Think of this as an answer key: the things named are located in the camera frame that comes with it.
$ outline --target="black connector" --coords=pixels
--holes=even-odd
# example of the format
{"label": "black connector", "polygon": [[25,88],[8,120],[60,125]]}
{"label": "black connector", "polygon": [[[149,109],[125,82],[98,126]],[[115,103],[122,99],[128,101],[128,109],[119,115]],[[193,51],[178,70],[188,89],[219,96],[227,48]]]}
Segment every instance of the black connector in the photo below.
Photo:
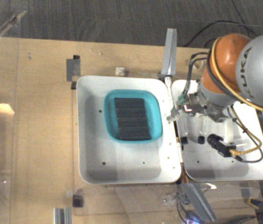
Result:
{"label": "black connector", "polygon": [[222,143],[224,139],[216,134],[210,134],[207,138],[207,142],[212,148],[216,149],[220,155],[225,158],[232,157],[230,153],[231,149],[236,149],[236,146],[227,146]]}
{"label": "black connector", "polygon": [[198,137],[198,143],[199,144],[205,144],[205,137],[204,136],[199,136]]}
{"label": "black connector", "polygon": [[181,140],[180,140],[181,144],[188,144],[188,139],[187,137],[181,137]]}

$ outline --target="black cable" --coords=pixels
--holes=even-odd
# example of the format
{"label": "black cable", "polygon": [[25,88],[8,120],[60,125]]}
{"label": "black cable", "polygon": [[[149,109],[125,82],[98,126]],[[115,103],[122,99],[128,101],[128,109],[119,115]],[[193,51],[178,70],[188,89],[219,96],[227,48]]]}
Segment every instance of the black cable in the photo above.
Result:
{"label": "black cable", "polygon": [[198,52],[198,53],[194,53],[194,54],[191,55],[190,60],[192,60],[193,58],[195,58],[195,57],[198,56],[198,55],[207,55],[207,54],[208,54],[208,52]]}
{"label": "black cable", "polygon": [[[230,110],[229,110],[229,107],[227,108],[227,111],[228,111],[229,117],[234,119],[234,117],[231,115],[231,112],[230,112]],[[236,119],[235,119],[235,123],[248,135],[248,137],[253,141],[253,143],[254,143],[256,146],[259,146],[259,145],[257,144],[257,142],[254,140],[254,138],[253,138],[248,132],[246,132],[246,129],[245,129],[244,127],[242,127],[242,125],[241,125],[240,123],[238,123],[238,121],[237,121]],[[259,151],[260,151],[261,157],[260,157],[259,159],[257,159],[257,160],[252,160],[252,161],[244,160],[244,159],[243,159],[242,157],[240,157],[240,156],[236,156],[235,159],[238,160],[239,162],[244,162],[244,163],[256,163],[256,162],[260,162],[260,161],[263,159],[263,151],[262,151],[261,148],[259,149]]]}
{"label": "black cable", "polygon": [[238,16],[240,17],[240,20],[241,20],[241,21],[242,21],[242,23],[244,24],[244,26],[245,26],[245,29],[246,29],[246,31],[247,31],[247,33],[248,33],[248,36],[250,37],[250,33],[249,33],[249,30],[247,29],[247,26],[246,26],[246,24],[245,24],[245,22],[244,22],[244,19],[242,18],[242,16],[241,16],[241,14],[240,14],[239,10],[237,9],[237,7],[236,7],[236,5],[235,5],[234,1],[233,1],[233,0],[231,0],[231,2],[232,2],[232,5],[233,5],[233,7],[234,7],[234,8],[235,8],[235,10],[236,10],[236,12],[237,12]]}
{"label": "black cable", "polygon": [[189,61],[186,84],[185,84],[184,90],[182,92],[184,97],[187,96],[187,93],[188,93],[188,90],[189,90],[189,87],[190,87],[193,65],[197,61],[202,61],[202,60],[206,60],[206,59],[207,59],[206,57],[203,57],[203,58],[197,58],[197,59],[195,59],[193,61],[192,60]]}
{"label": "black cable", "polygon": [[181,216],[180,209],[179,209],[179,206],[178,206],[178,200],[176,200],[176,206],[177,206],[177,212],[178,212],[178,215],[179,215],[180,219],[186,224],[187,222]]}
{"label": "black cable", "polygon": [[209,23],[208,25],[206,25],[205,27],[203,27],[199,32],[196,33],[196,35],[193,36],[193,38],[186,44],[184,44],[182,47],[187,47],[189,44],[191,44],[202,32],[204,32],[206,29],[208,29],[209,27],[211,27],[214,24],[217,23],[230,23],[230,24],[235,24],[237,26],[240,27],[244,27],[245,29],[247,29],[248,31],[250,31],[252,34],[254,34],[255,36],[258,36],[252,29],[248,28],[246,25],[242,25],[238,22],[235,21],[229,21],[229,20],[218,20],[218,21],[214,21]]}
{"label": "black cable", "polygon": [[209,39],[207,42],[205,42],[203,48],[207,48],[208,44],[211,43],[211,42],[214,42],[216,39],[217,39],[217,37]]}

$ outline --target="yellow cable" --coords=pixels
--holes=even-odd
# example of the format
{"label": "yellow cable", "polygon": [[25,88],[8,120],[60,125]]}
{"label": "yellow cable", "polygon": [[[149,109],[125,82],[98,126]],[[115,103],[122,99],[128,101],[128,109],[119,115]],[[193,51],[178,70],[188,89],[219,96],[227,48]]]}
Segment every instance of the yellow cable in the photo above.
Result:
{"label": "yellow cable", "polygon": [[247,101],[245,98],[243,98],[242,96],[240,96],[239,94],[237,94],[237,92],[235,92],[227,83],[226,81],[224,80],[224,78],[222,77],[219,69],[218,69],[218,66],[217,66],[217,63],[216,63],[216,59],[215,59],[215,49],[216,49],[216,45],[217,45],[217,42],[220,40],[220,38],[216,39],[214,44],[213,44],[213,47],[212,47],[212,51],[211,51],[211,60],[212,60],[212,63],[213,63],[213,68],[214,68],[214,71],[215,73],[217,74],[218,78],[219,78],[219,81],[224,85],[224,87],[229,90],[236,98],[238,98],[241,102],[245,103],[246,105],[249,105],[257,110],[260,110],[263,112],[263,107],[260,107],[258,105],[255,105],[253,104],[252,102],[249,102]]}
{"label": "yellow cable", "polygon": [[260,208],[259,207],[257,207],[256,205],[254,205],[252,202],[252,198],[250,197],[250,198],[248,198],[247,200],[246,200],[246,202],[247,202],[247,205],[249,205],[249,206],[251,206],[252,208],[254,208],[254,209],[257,209],[257,210],[259,210]]}
{"label": "yellow cable", "polygon": [[251,153],[251,152],[259,149],[259,148],[261,147],[261,145],[262,145],[261,140],[258,139],[253,133],[251,133],[251,131],[248,130],[248,129],[246,128],[246,126],[244,126],[244,124],[242,123],[242,121],[240,120],[240,118],[238,117],[236,111],[234,110],[234,108],[233,108],[232,106],[231,106],[231,110],[232,110],[233,114],[235,115],[235,117],[236,117],[237,121],[239,122],[239,124],[243,127],[244,131],[245,131],[246,133],[248,133],[250,136],[252,136],[252,137],[258,142],[258,146],[256,146],[255,148],[251,148],[251,149],[249,149],[249,150],[246,150],[246,151],[237,151],[237,150],[235,150],[235,149],[230,149],[230,150],[229,150],[230,153],[231,153],[233,156],[239,156],[239,155]]}

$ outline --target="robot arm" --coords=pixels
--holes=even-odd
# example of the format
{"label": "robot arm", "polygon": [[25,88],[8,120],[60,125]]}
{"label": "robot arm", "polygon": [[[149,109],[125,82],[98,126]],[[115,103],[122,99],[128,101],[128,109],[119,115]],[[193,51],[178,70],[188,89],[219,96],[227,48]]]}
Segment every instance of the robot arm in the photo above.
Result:
{"label": "robot arm", "polygon": [[263,111],[263,35],[252,41],[239,34],[222,37],[207,63],[190,103],[198,103],[216,122],[226,118],[222,111],[237,100]]}

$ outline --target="white tray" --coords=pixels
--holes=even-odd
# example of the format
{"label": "white tray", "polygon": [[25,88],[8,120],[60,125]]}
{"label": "white tray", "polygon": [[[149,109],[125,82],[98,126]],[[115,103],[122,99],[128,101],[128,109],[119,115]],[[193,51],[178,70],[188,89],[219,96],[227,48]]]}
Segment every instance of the white tray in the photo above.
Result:
{"label": "white tray", "polygon": [[[177,80],[173,83],[172,92],[175,102],[181,94],[185,83],[185,80]],[[194,93],[196,90],[197,83],[192,81],[189,93]],[[239,102],[235,103],[234,109],[244,125],[261,140],[261,149],[263,151],[263,133],[255,109],[242,105]],[[230,120],[223,124],[215,123],[205,116],[200,118],[188,117],[187,119],[191,119],[192,125],[188,127],[189,143],[184,145],[182,157],[188,176],[199,182],[263,180],[263,159],[257,163],[241,163],[234,158],[222,157],[217,150],[211,148],[207,141],[203,145],[193,141],[198,139],[198,130],[193,121],[200,123],[205,119],[204,121],[207,122],[205,139],[207,139],[208,135],[214,133],[223,137],[226,142],[231,142],[234,136],[239,135],[240,139],[243,139],[247,144],[241,147],[242,150],[254,147],[255,145],[245,133],[242,133],[242,130],[237,125]],[[257,160],[260,157],[259,151],[242,155],[242,158],[246,160]]]}
{"label": "white tray", "polygon": [[[104,97],[113,90],[147,91],[159,103],[163,135],[144,144],[116,142],[104,125]],[[79,171],[91,184],[169,183],[181,175],[168,91],[156,79],[85,76],[77,83]]]}

